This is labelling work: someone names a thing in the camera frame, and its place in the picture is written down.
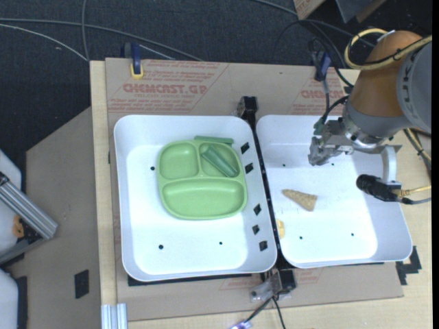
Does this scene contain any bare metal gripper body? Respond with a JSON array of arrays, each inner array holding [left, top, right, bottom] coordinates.
[[311, 119, 388, 154]]

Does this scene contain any tan pizza slice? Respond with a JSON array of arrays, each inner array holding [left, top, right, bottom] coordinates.
[[281, 188, 318, 212]]

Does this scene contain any thin black rod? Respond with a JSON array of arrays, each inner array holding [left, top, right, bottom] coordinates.
[[249, 114, 283, 272]]

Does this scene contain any white plastic tray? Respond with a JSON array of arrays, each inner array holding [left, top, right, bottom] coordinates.
[[113, 114, 278, 282], [255, 114, 414, 270]]

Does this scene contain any dark green cylinder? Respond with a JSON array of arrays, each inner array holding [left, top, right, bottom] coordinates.
[[200, 145, 240, 178]]

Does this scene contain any green flat stick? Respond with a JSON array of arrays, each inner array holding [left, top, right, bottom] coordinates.
[[193, 135, 235, 146]]

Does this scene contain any green divided plate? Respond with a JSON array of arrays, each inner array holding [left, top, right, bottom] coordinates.
[[156, 139, 248, 221]]

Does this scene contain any brown cardboard board red print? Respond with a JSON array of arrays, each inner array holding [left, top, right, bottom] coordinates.
[[104, 57, 405, 322]]

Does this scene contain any black cylinder on white bracket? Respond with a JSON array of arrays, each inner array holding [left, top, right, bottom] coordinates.
[[355, 143, 403, 202]]

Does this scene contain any black block with thin wires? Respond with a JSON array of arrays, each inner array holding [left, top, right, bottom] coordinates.
[[278, 269, 296, 293], [236, 95, 259, 120]]

